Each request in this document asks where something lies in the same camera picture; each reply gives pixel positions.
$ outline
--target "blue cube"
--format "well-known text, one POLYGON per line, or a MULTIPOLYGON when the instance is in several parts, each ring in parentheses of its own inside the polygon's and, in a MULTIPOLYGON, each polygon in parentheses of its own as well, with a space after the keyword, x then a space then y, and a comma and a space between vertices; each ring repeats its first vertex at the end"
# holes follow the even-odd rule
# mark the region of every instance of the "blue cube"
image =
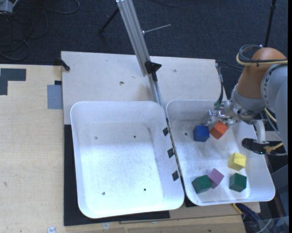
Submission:
POLYGON ((194 141, 196 142, 206 142, 210 137, 210 132, 208 126, 197 125, 194 129, 194 141))

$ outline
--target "wooden table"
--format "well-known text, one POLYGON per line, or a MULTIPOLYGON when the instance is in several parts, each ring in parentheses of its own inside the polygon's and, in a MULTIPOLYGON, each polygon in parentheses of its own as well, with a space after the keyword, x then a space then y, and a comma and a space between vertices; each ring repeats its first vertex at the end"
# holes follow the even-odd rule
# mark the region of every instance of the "wooden table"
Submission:
MULTIPOLYGON (((62 80, 60 66, 26 69, 0 96, 0 232, 147 233, 245 232, 231 204, 182 206, 169 219, 64 226, 64 112, 48 109, 47 86, 62 80)), ((247 203, 259 212, 259 203, 247 203)))

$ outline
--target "tripod leg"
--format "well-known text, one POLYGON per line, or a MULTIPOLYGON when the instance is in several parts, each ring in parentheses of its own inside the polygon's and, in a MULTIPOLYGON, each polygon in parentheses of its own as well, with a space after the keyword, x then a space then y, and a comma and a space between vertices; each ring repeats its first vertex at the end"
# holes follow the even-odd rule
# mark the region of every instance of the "tripod leg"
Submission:
POLYGON ((265 39, 265 42, 264 42, 264 47, 265 48, 268 46, 271 23, 272 23, 273 13, 274 13, 275 9, 276 9, 276 0, 272 0, 269 23, 268 23, 268 29, 267 29, 267 35, 266 35, 266 39, 265 39))
POLYGON ((104 26, 98 31, 100 35, 103 35, 104 29, 108 26, 108 24, 112 21, 112 19, 117 15, 119 12, 119 8, 115 10, 115 12, 112 14, 112 16, 107 20, 107 22, 104 24, 104 26))

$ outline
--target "green cube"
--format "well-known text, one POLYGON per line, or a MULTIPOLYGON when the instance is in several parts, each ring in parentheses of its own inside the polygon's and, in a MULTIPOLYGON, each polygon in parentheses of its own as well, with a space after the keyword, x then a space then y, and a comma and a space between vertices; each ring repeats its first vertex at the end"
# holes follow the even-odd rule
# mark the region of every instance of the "green cube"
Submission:
POLYGON ((211 180, 207 175, 195 178, 194 181, 192 181, 192 184, 197 194, 201 192, 206 192, 212 187, 211 180))
POLYGON ((246 188, 246 180, 246 176, 235 173, 229 179, 229 188, 237 192, 242 192, 246 188))

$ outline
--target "foam block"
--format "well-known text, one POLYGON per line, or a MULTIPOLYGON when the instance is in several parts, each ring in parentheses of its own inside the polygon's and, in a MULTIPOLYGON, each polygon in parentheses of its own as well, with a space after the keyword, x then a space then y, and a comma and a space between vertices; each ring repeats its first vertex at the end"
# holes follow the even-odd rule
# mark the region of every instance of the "foam block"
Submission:
POLYGON ((208 126, 197 125, 194 129, 194 141, 196 142, 206 142, 210 137, 210 132, 208 126))
POLYGON ((211 180, 207 175, 199 176, 192 181, 192 184, 194 186, 195 192, 202 193, 206 192, 212 187, 211 180))
POLYGON ((215 126, 210 130, 210 134, 216 139, 219 139, 227 131, 228 126, 221 121, 218 121, 215 126))
POLYGON ((237 152, 234 152, 229 157, 228 167, 234 170, 240 171, 243 167, 245 167, 246 156, 237 152))
POLYGON ((208 177, 211 181, 212 188, 214 189, 223 180, 224 175, 217 169, 213 168, 211 172, 208 173, 208 177))
POLYGON ((229 179, 229 188, 237 192, 242 192, 246 188, 246 181, 246 176, 235 173, 229 179))

